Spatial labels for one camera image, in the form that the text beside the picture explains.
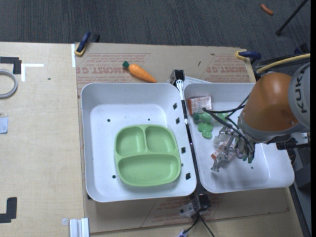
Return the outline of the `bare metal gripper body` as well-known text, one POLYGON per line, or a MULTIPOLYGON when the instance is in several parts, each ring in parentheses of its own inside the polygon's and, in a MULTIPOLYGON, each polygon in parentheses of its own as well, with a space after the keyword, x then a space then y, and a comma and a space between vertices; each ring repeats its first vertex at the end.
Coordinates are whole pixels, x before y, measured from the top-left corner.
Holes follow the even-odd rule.
POLYGON ((246 154, 243 151, 243 141, 241 136, 234 131, 232 128, 228 126, 223 126, 218 134, 218 143, 223 146, 221 154, 223 156, 223 152, 226 148, 234 148, 235 156, 237 158, 246 158, 246 154))

